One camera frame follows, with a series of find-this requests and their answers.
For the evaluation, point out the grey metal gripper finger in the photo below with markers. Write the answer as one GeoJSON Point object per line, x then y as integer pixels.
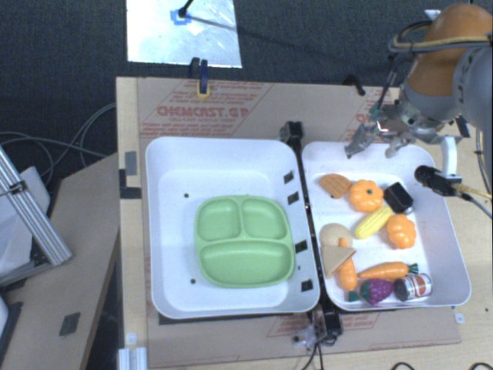
{"type": "Point", "coordinates": [398, 146]}
{"type": "Point", "coordinates": [360, 141]}

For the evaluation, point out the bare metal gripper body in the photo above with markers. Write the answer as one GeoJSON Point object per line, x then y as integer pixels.
{"type": "Point", "coordinates": [400, 123]}

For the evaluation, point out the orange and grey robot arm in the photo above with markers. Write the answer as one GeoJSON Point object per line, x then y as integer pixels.
{"type": "Point", "coordinates": [443, 52]}

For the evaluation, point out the orange waffle biscuit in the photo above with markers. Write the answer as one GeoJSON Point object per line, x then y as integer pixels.
{"type": "Point", "coordinates": [334, 185]}

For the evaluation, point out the black box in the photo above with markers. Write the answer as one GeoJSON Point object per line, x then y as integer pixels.
{"type": "Point", "coordinates": [398, 198]}

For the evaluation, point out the orange pumpkin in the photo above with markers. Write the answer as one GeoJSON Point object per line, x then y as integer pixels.
{"type": "Point", "coordinates": [366, 197]}

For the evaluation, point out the yellow corn cob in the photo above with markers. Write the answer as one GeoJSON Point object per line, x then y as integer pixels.
{"type": "Point", "coordinates": [373, 223]}

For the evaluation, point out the thin black rod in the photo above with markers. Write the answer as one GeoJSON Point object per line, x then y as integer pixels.
{"type": "Point", "coordinates": [308, 206]}

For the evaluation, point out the orange croissant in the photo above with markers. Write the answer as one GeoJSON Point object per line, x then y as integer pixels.
{"type": "Point", "coordinates": [401, 231]}

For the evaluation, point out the white plastic tray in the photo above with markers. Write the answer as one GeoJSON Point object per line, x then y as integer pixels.
{"type": "Point", "coordinates": [443, 253]}
{"type": "Point", "coordinates": [173, 245]}

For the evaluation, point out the beige triangular sandwich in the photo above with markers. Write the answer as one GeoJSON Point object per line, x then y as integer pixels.
{"type": "Point", "coordinates": [333, 260]}

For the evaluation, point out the orange carrot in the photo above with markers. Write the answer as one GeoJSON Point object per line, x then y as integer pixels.
{"type": "Point", "coordinates": [385, 271]}
{"type": "Point", "coordinates": [348, 278]}

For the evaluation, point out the brown cardboard board red print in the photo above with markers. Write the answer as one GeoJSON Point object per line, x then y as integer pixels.
{"type": "Point", "coordinates": [231, 114]}

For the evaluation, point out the red and white can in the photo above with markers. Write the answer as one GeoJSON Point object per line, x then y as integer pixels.
{"type": "Point", "coordinates": [414, 286]}

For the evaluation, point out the purple grapes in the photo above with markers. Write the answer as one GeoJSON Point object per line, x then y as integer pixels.
{"type": "Point", "coordinates": [376, 291]}

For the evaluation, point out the green divided plate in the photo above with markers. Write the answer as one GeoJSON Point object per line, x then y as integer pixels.
{"type": "Point", "coordinates": [244, 260]}

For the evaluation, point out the black cylinder on white bracket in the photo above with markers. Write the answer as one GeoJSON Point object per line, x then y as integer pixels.
{"type": "Point", "coordinates": [435, 179]}

